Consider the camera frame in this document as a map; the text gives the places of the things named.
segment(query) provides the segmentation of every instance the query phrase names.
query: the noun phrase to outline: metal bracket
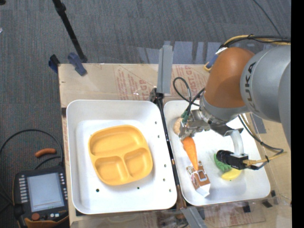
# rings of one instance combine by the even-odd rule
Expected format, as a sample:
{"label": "metal bracket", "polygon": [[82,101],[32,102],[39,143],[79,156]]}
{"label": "metal bracket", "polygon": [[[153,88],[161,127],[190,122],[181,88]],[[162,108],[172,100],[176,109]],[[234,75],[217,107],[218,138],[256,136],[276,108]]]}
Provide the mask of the metal bracket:
{"label": "metal bracket", "polygon": [[244,129],[244,128],[233,129],[231,127],[228,127],[226,124],[219,124],[219,125],[211,124],[210,127],[213,131],[217,132],[223,137],[231,135],[234,130],[238,130],[239,133],[241,133]]}
{"label": "metal bracket", "polygon": [[160,49],[159,63],[158,63],[158,77],[157,77],[157,93],[170,93],[171,74],[173,63],[172,46],[164,45]]}
{"label": "metal bracket", "polygon": [[187,207],[186,209],[181,209],[181,211],[184,214],[191,228],[207,228],[203,218],[201,217],[196,207]]}

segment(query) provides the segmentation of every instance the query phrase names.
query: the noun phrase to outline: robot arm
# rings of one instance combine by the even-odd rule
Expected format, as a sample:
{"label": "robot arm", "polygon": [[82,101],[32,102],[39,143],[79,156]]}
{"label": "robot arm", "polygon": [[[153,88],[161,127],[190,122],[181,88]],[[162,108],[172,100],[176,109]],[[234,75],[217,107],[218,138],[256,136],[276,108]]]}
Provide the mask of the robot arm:
{"label": "robot arm", "polygon": [[[210,129],[222,136],[230,136],[235,146],[234,160],[248,159],[243,153],[240,133],[243,129],[231,129],[226,125],[238,115],[253,112],[263,119],[282,123],[287,141],[290,140],[290,72],[291,46],[277,46],[254,55],[249,50],[228,47],[216,59],[205,90],[200,97],[199,109],[192,110],[187,121],[181,121],[180,139],[194,136]],[[219,151],[217,158],[223,161],[227,155]]]}

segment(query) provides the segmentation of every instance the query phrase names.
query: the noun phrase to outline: small carton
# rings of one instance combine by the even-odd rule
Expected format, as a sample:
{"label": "small carton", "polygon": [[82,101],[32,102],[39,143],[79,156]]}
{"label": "small carton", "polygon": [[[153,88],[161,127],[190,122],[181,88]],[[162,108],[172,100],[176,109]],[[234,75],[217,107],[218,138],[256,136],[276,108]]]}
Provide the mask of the small carton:
{"label": "small carton", "polygon": [[187,166],[186,170],[191,178],[195,191],[201,194],[203,197],[209,195],[210,180],[201,161],[199,161],[199,169],[197,171],[192,165]]}

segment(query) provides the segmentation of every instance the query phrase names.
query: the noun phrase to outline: black cable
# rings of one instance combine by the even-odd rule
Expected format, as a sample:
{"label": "black cable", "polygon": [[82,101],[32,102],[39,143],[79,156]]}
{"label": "black cable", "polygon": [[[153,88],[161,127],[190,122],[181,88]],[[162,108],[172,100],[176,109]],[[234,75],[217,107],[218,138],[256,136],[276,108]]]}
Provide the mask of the black cable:
{"label": "black cable", "polygon": [[[261,39],[266,39],[266,38],[269,38],[269,39],[274,39],[274,40],[271,40],[271,41],[264,41],[264,40],[261,40]],[[241,38],[236,38],[228,43],[224,43],[222,44],[220,48],[222,47],[229,47],[231,46],[232,44],[238,42],[238,41],[242,41],[242,40],[255,40],[257,42],[260,42],[260,43],[275,43],[275,42],[285,42],[285,43],[290,43],[291,42],[291,37],[278,37],[278,36],[254,36],[254,35],[248,35],[247,37],[241,37]]]}
{"label": "black cable", "polygon": [[[176,91],[176,93],[177,93],[183,100],[189,102],[189,100],[186,99],[186,98],[178,91],[178,89],[176,88],[176,86],[175,86],[175,81],[176,81],[176,79],[177,79],[177,78],[175,78],[174,81],[173,81],[173,88],[174,88],[174,90]],[[205,90],[205,88],[202,88],[202,89],[195,95],[195,97],[194,97],[194,98],[192,99],[192,101],[191,101],[191,105],[199,106],[199,104],[194,103],[194,101],[200,96],[200,94],[201,94],[204,90]]]}
{"label": "black cable", "polygon": [[277,29],[277,27],[275,26],[275,24],[273,23],[273,21],[271,20],[271,18],[268,16],[268,14],[265,12],[265,10],[262,8],[262,6],[256,1],[256,0],[252,0],[266,15],[266,17],[268,18],[268,20],[270,21],[270,23],[273,25],[273,27],[275,28],[275,30],[277,31],[277,33],[279,34],[279,36],[282,36],[281,33],[279,32],[279,30]]}
{"label": "black cable", "polygon": [[9,198],[9,194],[5,191],[5,194],[0,193],[0,195],[6,199],[7,202],[9,202],[9,204],[13,204],[13,201]]}
{"label": "black cable", "polygon": [[[238,116],[239,120],[241,121],[241,123],[243,124],[244,128],[246,129],[246,131],[250,134],[251,137],[253,137],[257,142],[260,143],[260,145],[264,146],[265,148],[272,150],[272,151],[278,151],[275,155],[281,154],[284,150],[281,148],[275,148],[272,147],[264,142],[262,142],[259,138],[257,138],[256,136],[254,136],[252,134],[252,132],[248,129],[248,127],[246,126],[246,124],[244,123],[243,119],[240,117],[240,115]],[[252,169],[254,170],[259,170],[260,168],[262,168],[263,166],[265,166],[269,161],[263,162],[260,166],[253,166]]]}
{"label": "black cable", "polygon": [[[188,100],[187,100],[185,97],[183,97],[183,96],[181,95],[181,93],[179,93],[179,91],[177,90],[177,88],[176,88],[176,86],[175,86],[175,82],[176,82],[176,80],[178,80],[178,79],[180,79],[180,80],[185,84],[185,86],[186,86],[186,88],[187,88],[187,90],[188,90],[188,96],[189,96],[189,99],[188,99]],[[180,97],[182,97],[184,100],[186,100],[187,102],[189,102],[189,105],[188,105],[188,107],[186,108],[186,110],[187,110],[187,116],[189,116],[190,110],[191,110],[192,95],[191,95],[191,90],[190,90],[190,87],[189,87],[187,81],[186,81],[184,78],[182,78],[182,77],[176,77],[176,78],[173,80],[173,87],[174,87],[176,93],[177,93]]]}
{"label": "black cable", "polygon": [[41,166],[42,164],[44,164],[45,162],[48,162],[48,161],[50,161],[50,160],[52,160],[52,159],[56,159],[56,158],[61,158],[61,156],[59,156],[59,155],[57,155],[57,156],[52,156],[52,157],[50,157],[50,158],[44,160],[43,162],[39,163],[39,164],[34,168],[34,170],[38,169],[38,167],[40,167],[40,166]]}
{"label": "black cable", "polygon": [[13,204],[7,203],[7,204],[0,210],[0,214],[1,214],[9,205],[13,205]]}
{"label": "black cable", "polygon": [[184,226],[183,226],[183,227],[181,227],[181,228],[186,228],[188,225],[189,225],[189,224],[186,224],[186,225],[184,225]]}
{"label": "black cable", "polygon": [[16,133],[14,133],[13,135],[11,135],[5,142],[4,144],[0,147],[0,155],[1,155],[1,152],[2,152],[2,149],[4,148],[4,146],[7,144],[7,142],[9,140],[11,140],[13,137],[15,137],[16,135],[20,134],[20,133],[24,133],[24,132],[32,132],[32,131],[36,131],[36,132],[41,132],[41,133],[45,133],[47,134],[48,136],[50,136],[51,138],[53,138],[56,143],[58,144],[58,146],[60,147],[60,150],[61,150],[61,162],[63,163],[64,162],[64,155],[63,155],[63,148],[61,146],[61,144],[59,143],[59,141],[53,136],[51,135],[50,133],[46,132],[46,131],[43,131],[43,130],[40,130],[40,129],[24,129],[24,130],[21,130],[21,131],[18,131]]}

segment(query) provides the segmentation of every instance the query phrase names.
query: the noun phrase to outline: wire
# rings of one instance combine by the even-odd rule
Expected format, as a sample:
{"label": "wire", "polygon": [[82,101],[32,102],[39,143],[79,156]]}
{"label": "wire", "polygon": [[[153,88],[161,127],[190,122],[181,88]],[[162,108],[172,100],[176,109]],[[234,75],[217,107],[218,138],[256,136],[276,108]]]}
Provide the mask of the wire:
{"label": "wire", "polygon": [[183,227],[181,227],[181,228],[186,228],[188,225],[189,225],[189,224],[187,223],[186,225],[184,225],[184,226],[183,226]]}
{"label": "wire", "polygon": [[6,204],[1,210],[0,210],[0,214],[10,205],[10,203]]}
{"label": "wire", "polygon": [[196,103],[194,103],[194,101],[200,96],[200,94],[201,93],[203,93],[204,92],[204,90],[205,90],[205,88],[202,88],[197,94],[196,94],[196,96],[194,96],[194,98],[193,98],[193,100],[192,100],[192,102],[191,102],[191,105],[198,105],[198,104],[196,104]]}
{"label": "wire", "polygon": [[11,135],[5,142],[4,142],[4,144],[0,147],[0,155],[1,155],[1,152],[2,152],[2,150],[3,150],[3,148],[4,148],[4,146],[7,144],[7,142],[9,141],[9,140],[11,140],[13,137],[15,137],[16,135],[18,135],[18,134],[20,134],[20,133],[24,133],[24,132],[41,132],[41,133],[45,133],[45,134],[47,134],[48,136],[50,136],[51,138],[53,138],[55,141],[56,141],[56,143],[58,144],[58,146],[60,147],[60,150],[61,150],[61,162],[63,163],[64,162],[64,155],[63,155],[63,148],[62,148],[62,146],[61,146],[61,144],[59,143],[59,141],[53,136],[53,135],[51,135],[50,133],[48,133],[48,132],[46,132],[46,131],[43,131],[43,130],[40,130],[40,129],[35,129],[35,128],[33,128],[33,129],[24,129],[24,130],[21,130],[21,131],[18,131],[18,132],[16,132],[16,133],[14,133],[13,135]]}
{"label": "wire", "polygon": [[50,161],[50,160],[52,160],[52,159],[56,159],[56,158],[61,158],[61,156],[59,156],[59,155],[57,155],[57,156],[52,156],[52,157],[50,157],[50,158],[44,160],[44,161],[41,162],[40,164],[38,164],[34,169],[36,170],[36,169],[38,169],[42,164],[44,164],[45,162],[48,162],[48,161]]}
{"label": "wire", "polygon": [[[271,157],[267,157],[265,159],[261,159],[261,160],[244,160],[243,163],[246,164],[247,166],[252,166],[251,168],[254,170],[258,170],[260,168],[262,168],[263,166],[265,166],[270,160],[273,160],[277,157],[282,156],[283,154],[286,154],[286,152],[284,152],[283,149],[281,148],[275,148],[272,147],[268,144],[265,144],[264,142],[262,142],[254,133],[253,131],[250,129],[249,123],[245,120],[243,115],[239,115],[238,118],[240,119],[241,123],[243,124],[244,128],[246,129],[246,131],[250,134],[251,137],[253,137],[257,142],[259,142],[262,146],[264,146],[265,148],[271,150],[271,151],[277,151],[277,153]],[[260,166],[253,166],[254,164],[257,163],[262,163],[262,165]]]}
{"label": "wire", "polygon": [[[187,90],[188,90],[188,97],[189,97],[188,100],[187,100],[185,97],[183,97],[183,96],[181,95],[181,93],[179,93],[179,91],[178,91],[177,88],[176,88],[175,82],[176,82],[176,80],[178,80],[178,79],[180,79],[180,80],[185,84],[185,86],[186,86],[186,88],[187,88]],[[189,102],[189,105],[188,105],[188,107],[187,107],[187,109],[186,109],[186,110],[187,110],[187,116],[189,116],[189,115],[190,115],[190,110],[191,110],[192,95],[191,95],[191,90],[190,90],[190,87],[189,87],[187,81],[186,81],[184,78],[182,78],[182,77],[176,77],[176,78],[173,80],[173,87],[174,87],[175,91],[177,92],[177,94],[178,94],[179,96],[181,96],[183,99],[185,99],[187,102]]]}
{"label": "wire", "polygon": [[240,35],[228,39],[219,47],[219,49],[223,47],[229,47],[232,44],[242,40],[255,40],[260,43],[273,43],[282,46],[291,44],[291,37]]}
{"label": "wire", "polygon": [[270,21],[270,23],[273,25],[273,27],[275,28],[275,30],[277,31],[277,33],[279,34],[279,36],[281,36],[281,33],[279,32],[279,30],[277,29],[277,27],[275,26],[275,24],[273,23],[273,21],[271,20],[271,18],[268,16],[268,14],[265,12],[265,10],[262,8],[262,6],[256,1],[256,0],[252,0],[266,15],[266,17],[268,18],[268,20]]}
{"label": "wire", "polygon": [[13,204],[13,201],[10,199],[10,197],[9,197],[9,194],[5,191],[5,194],[3,194],[3,193],[0,193],[0,195],[3,197],[3,198],[5,198],[6,199],[6,201],[7,202],[9,202],[9,204]]}

